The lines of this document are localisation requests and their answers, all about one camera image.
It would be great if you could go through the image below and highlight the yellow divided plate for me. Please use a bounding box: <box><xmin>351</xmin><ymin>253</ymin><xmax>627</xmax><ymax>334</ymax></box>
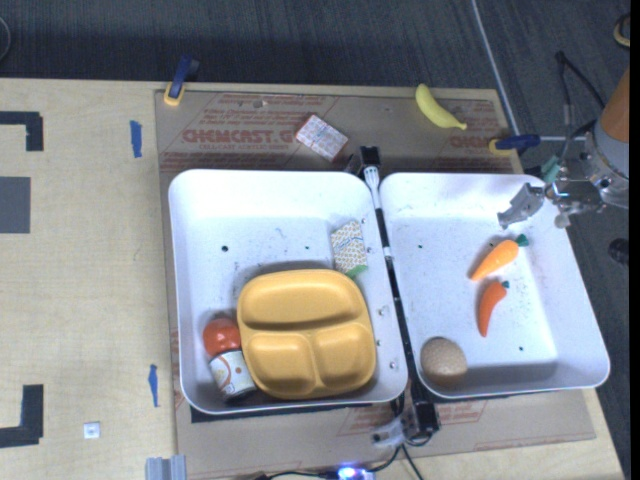
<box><xmin>235</xmin><ymin>268</ymin><xmax>378</xmax><ymax>401</ymax></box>

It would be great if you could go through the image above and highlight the brown cardboard board red print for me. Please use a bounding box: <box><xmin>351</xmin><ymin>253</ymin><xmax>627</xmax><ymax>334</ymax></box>
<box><xmin>153</xmin><ymin>87</ymin><xmax>598</xmax><ymax>465</ymax></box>

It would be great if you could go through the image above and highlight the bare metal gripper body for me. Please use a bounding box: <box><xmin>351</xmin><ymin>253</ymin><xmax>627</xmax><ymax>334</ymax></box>
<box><xmin>545</xmin><ymin>160</ymin><xmax>631</xmax><ymax>215</ymax></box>

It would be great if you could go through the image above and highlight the black block with thin wires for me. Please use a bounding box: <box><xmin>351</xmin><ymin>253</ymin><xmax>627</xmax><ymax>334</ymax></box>
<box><xmin>356</xmin><ymin>144</ymin><xmax>384</xmax><ymax>175</ymax></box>
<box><xmin>409</xmin><ymin>400</ymin><xmax>442</xmax><ymax>438</ymax></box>

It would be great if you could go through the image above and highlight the yellow banana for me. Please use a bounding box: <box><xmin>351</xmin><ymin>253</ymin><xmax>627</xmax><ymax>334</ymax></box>
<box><xmin>414</xmin><ymin>83</ymin><xmax>469</xmax><ymax>132</ymax></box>

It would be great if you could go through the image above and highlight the thin black and white rod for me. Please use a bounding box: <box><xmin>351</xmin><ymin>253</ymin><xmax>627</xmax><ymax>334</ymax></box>
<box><xmin>363</xmin><ymin>164</ymin><xmax>427</xmax><ymax>410</ymax></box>

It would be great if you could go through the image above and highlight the orange chili pepper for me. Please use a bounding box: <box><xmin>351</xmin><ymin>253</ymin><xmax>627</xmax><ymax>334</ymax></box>
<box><xmin>476</xmin><ymin>279</ymin><xmax>511</xmax><ymax>339</ymax></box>

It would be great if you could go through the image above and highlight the orange white carton green edge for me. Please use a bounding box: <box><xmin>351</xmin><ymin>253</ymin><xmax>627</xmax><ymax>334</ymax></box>
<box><xmin>329</xmin><ymin>219</ymin><xmax>371</xmax><ymax>278</ymax></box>

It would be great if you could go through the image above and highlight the orange carrot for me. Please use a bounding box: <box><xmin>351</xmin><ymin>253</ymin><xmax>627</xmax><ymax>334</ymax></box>
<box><xmin>468</xmin><ymin>233</ymin><xmax>530</xmax><ymax>282</ymax></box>

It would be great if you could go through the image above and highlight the orange and white patterned carton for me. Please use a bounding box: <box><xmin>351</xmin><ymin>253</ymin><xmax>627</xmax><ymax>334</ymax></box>
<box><xmin>294</xmin><ymin>113</ymin><xmax>350</xmax><ymax>164</ymax></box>

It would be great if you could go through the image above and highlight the white plastic tray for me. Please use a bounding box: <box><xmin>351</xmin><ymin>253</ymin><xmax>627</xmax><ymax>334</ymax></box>
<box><xmin>167</xmin><ymin>168</ymin><xmax>409</xmax><ymax>416</ymax></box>
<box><xmin>378</xmin><ymin>171</ymin><xmax>612</xmax><ymax>401</ymax></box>

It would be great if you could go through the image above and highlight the brown bread roll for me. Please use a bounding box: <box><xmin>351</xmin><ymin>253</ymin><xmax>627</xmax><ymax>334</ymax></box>
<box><xmin>419</xmin><ymin>336</ymin><xmax>469</xmax><ymax>389</ymax></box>

